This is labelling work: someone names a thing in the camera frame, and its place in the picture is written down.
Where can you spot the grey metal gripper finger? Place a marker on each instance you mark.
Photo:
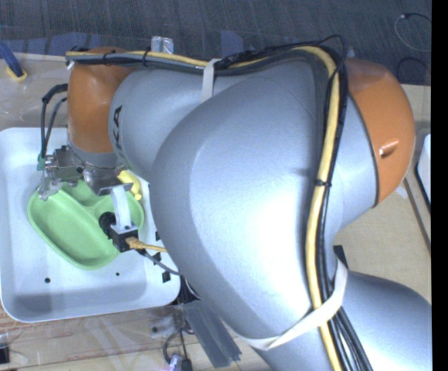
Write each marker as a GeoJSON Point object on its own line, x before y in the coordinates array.
{"type": "Point", "coordinates": [48, 188]}

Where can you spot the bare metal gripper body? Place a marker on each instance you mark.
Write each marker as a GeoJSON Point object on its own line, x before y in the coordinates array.
{"type": "Point", "coordinates": [68, 164]}

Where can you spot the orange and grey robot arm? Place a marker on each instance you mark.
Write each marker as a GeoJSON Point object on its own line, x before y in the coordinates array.
{"type": "Point", "coordinates": [247, 191]}

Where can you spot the white plastic tray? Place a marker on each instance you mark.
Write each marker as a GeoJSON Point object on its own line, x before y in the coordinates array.
{"type": "Point", "coordinates": [19, 215]}

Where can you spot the green divided plate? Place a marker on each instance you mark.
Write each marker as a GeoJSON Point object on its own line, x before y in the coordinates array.
{"type": "Point", "coordinates": [67, 226]}

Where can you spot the yellow banana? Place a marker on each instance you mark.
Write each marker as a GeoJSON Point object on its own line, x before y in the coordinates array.
{"type": "Point", "coordinates": [128, 178]}

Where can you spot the black cylinder on white bracket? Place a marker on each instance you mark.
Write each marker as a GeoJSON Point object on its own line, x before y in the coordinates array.
{"type": "Point", "coordinates": [123, 236]}

